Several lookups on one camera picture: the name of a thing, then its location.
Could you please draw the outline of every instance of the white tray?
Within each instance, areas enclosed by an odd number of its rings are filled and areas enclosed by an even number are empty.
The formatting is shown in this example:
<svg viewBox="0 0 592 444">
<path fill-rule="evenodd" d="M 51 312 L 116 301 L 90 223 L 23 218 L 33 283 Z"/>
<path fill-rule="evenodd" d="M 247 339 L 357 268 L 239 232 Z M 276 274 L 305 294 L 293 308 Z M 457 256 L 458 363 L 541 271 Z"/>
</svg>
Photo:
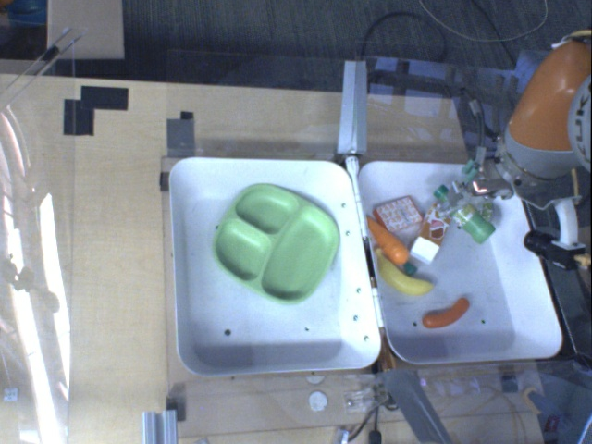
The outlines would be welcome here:
<svg viewBox="0 0 592 444">
<path fill-rule="evenodd" d="M 435 201 L 440 184 L 459 179 L 461 166 L 374 162 L 360 173 L 364 211 L 411 195 L 422 212 Z M 412 260 L 418 277 L 434 282 L 425 296 L 404 295 L 377 279 L 388 340 L 413 364 L 540 359 L 561 347 L 561 328 L 538 258 L 523 246 L 528 232 L 522 202 L 495 202 L 496 232 L 477 245 L 452 226 L 431 265 Z M 468 312 L 441 329 L 422 326 L 426 311 L 443 309 L 460 296 Z"/>
<path fill-rule="evenodd" d="M 256 183 L 294 191 L 330 213 L 339 249 L 305 301 L 279 304 L 245 288 L 216 263 L 217 223 Z M 380 336 L 352 183 L 323 161 L 190 158 L 170 174 L 178 350 L 206 376 L 359 369 Z"/>
</svg>

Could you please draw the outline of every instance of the banana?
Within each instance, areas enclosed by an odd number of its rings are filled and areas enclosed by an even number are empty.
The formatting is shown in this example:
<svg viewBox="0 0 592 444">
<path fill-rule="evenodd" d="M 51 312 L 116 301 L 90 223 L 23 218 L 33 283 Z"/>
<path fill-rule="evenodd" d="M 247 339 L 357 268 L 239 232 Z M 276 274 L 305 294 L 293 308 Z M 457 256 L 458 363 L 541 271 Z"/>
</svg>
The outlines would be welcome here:
<svg viewBox="0 0 592 444">
<path fill-rule="evenodd" d="M 379 248 L 375 250 L 375 253 L 380 276 L 395 290 L 404 294 L 411 294 L 412 296 L 420 296 L 430 292 L 434 288 L 434 285 L 429 281 L 405 275 L 389 261 Z"/>
</svg>

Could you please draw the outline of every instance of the sausage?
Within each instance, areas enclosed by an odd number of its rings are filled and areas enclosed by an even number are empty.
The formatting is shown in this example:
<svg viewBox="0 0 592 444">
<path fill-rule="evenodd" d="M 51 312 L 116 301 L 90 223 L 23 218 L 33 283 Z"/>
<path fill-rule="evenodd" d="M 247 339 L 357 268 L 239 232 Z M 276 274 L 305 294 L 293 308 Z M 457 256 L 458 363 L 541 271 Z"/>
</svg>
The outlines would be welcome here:
<svg viewBox="0 0 592 444">
<path fill-rule="evenodd" d="M 449 326 L 463 317 L 464 313 L 469 309 L 469 305 L 469 300 L 461 298 L 450 309 L 426 314 L 422 319 L 422 323 L 430 329 Z"/>
</svg>

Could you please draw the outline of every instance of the blue bowl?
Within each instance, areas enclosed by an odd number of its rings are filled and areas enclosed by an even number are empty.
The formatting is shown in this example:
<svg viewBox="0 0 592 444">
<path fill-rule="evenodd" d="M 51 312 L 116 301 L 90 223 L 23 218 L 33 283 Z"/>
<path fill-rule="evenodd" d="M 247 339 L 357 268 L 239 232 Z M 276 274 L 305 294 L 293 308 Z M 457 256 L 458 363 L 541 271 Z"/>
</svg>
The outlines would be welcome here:
<svg viewBox="0 0 592 444">
<path fill-rule="evenodd" d="M 33 27 L 47 24 L 47 0 L 15 0 L 6 9 L 11 26 Z"/>
</svg>

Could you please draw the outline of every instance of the gray carpet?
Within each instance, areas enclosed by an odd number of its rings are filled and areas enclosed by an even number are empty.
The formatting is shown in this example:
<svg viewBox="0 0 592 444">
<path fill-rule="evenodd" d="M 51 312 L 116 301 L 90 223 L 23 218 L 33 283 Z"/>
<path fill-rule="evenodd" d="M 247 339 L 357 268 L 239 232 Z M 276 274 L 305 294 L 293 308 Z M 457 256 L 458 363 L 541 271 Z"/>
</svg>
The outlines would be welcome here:
<svg viewBox="0 0 592 444">
<path fill-rule="evenodd" d="M 544 13 L 543 0 L 475 1 L 502 37 L 534 28 Z M 549 49 L 564 34 L 590 26 L 592 0 L 548 1 L 545 25 L 504 48 L 501 43 L 470 42 L 440 28 L 417 0 L 123 0 L 126 70 L 137 80 L 215 83 L 228 73 L 231 55 L 259 58 L 262 66 L 270 58 L 289 56 L 286 61 L 299 57 L 306 66 L 300 70 L 305 77 L 295 77 L 293 85 L 306 86 L 330 77 L 315 74 L 324 62 L 359 56 L 369 27 L 389 12 L 411 15 L 381 22 L 367 42 L 369 56 L 513 68 L 521 50 Z M 497 37 L 470 0 L 425 3 L 457 31 Z M 307 65 L 307 60 L 315 62 Z M 312 72 L 307 75 L 308 67 Z"/>
</svg>

